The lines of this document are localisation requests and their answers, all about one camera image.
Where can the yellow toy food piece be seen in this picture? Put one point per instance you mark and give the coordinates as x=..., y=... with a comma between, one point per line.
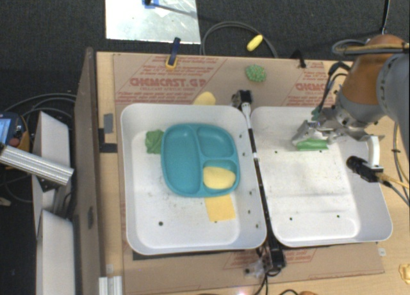
x=205, y=98

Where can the white plastic tray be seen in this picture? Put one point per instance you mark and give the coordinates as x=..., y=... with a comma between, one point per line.
x=179, y=223
x=307, y=191

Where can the green lettuce leaf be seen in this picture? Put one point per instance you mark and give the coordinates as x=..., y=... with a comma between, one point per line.
x=153, y=141

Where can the blue divided plate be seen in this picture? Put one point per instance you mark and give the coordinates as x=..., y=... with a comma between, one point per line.
x=181, y=156

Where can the yellow toy corn cob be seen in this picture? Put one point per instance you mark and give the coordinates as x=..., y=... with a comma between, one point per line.
x=254, y=43

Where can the thin black and white rod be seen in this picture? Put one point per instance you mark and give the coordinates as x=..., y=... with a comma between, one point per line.
x=256, y=156

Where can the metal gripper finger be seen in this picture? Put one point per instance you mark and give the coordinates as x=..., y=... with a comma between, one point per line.
x=304, y=130
x=333, y=136

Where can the green speckled toy food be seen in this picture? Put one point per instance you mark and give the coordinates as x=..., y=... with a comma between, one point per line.
x=255, y=74

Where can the green toy pea pod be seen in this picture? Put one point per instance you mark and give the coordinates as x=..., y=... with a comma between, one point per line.
x=312, y=145

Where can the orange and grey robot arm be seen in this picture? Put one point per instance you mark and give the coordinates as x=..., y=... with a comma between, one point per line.
x=365, y=76

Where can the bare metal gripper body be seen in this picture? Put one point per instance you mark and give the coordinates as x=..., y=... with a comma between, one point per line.
x=344, y=121

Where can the black cylinder on white bracket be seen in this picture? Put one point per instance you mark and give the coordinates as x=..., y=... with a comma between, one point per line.
x=363, y=167

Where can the brown cardboard board red print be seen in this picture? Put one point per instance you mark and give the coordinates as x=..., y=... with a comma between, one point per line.
x=166, y=82

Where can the yellow toy potato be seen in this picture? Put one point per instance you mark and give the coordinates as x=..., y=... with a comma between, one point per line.
x=218, y=178

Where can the pale yellow toy piece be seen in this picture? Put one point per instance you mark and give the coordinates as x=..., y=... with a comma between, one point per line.
x=405, y=274

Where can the yellow cheese slice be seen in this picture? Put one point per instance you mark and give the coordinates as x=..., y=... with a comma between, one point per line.
x=221, y=209

